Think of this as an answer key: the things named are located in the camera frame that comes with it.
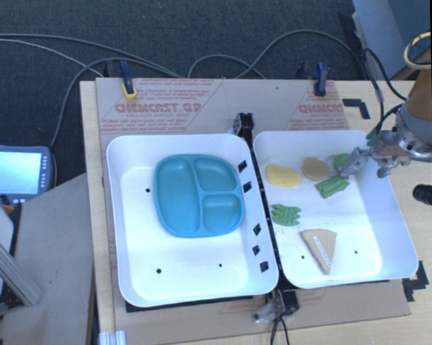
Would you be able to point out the green toy pea pods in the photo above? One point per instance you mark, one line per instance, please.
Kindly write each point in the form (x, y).
(284, 215)

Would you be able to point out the black cylinder on white bracket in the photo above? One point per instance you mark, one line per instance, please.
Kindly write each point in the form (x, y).
(424, 194)

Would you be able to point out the tan round biscuit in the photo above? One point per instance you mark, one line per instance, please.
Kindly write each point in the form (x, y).
(315, 168)

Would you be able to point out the thin black and white rod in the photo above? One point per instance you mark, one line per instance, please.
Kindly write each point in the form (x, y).
(264, 202)

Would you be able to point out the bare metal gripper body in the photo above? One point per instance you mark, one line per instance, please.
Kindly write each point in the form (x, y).
(409, 145)

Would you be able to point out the green toy asparagus bundle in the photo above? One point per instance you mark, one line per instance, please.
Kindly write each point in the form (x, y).
(331, 187)

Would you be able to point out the yellow toy taco shell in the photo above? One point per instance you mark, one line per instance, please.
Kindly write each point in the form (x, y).
(281, 176)

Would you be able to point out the white plastic tray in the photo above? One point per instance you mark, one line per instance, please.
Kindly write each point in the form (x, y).
(191, 268)
(359, 234)

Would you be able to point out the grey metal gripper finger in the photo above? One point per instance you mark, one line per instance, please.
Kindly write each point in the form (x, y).
(353, 162)
(385, 169)

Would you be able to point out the blue divided plate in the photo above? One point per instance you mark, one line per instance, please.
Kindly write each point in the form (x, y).
(188, 197)

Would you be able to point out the green round toy vegetable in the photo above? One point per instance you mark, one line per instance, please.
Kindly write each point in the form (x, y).
(340, 161)

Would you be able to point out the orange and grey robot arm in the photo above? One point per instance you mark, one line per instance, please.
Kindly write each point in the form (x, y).
(418, 101)

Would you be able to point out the brown cardboard board red print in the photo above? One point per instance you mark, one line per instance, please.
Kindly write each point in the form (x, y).
(199, 98)

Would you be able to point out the tan triangular toy sandwich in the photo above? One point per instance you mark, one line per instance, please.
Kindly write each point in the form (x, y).
(324, 244)

